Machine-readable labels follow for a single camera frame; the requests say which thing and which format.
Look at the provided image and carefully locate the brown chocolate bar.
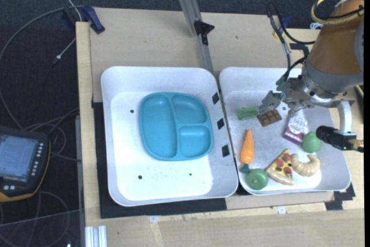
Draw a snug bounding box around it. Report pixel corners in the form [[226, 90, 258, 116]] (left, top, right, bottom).
[[256, 109, 283, 127]]

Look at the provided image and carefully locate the black cylinder on white bracket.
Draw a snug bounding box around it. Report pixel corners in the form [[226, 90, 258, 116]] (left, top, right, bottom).
[[315, 99, 360, 152]]

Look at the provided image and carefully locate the beige croissant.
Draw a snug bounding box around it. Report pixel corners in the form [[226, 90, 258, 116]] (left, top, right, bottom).
[[290, 153, 321, 178]]

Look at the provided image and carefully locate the brown cardboard board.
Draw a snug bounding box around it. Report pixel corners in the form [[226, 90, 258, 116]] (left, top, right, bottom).
[[88, 6, 336, 211]]

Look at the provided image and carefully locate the green apple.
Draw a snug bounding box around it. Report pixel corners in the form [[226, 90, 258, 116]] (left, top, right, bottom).
[[245, 168, 269, 191], [301, 131, 322, 154]]

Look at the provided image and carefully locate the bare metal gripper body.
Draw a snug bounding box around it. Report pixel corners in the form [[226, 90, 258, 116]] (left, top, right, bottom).
[[280, 76, 357, 110]]

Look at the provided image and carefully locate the pink and purple carton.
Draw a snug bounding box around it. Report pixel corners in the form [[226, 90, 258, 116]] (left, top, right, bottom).
[[282, 115, 309, 145]]

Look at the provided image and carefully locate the pizza slice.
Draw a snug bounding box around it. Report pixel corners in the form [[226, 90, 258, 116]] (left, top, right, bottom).
[[265, 148, 295, 186]]

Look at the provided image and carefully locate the blue divided plate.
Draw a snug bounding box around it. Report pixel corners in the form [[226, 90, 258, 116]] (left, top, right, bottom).
[[138, 91, 214, 162]]

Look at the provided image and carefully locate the orange carrot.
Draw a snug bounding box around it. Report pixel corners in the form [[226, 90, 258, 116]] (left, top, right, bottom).
[[239, 128, 256, 174]]

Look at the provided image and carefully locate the white plastic tray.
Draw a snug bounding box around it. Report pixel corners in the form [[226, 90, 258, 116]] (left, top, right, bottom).
[[218, 66, 352, 196], [100, 65, 239, 208]]

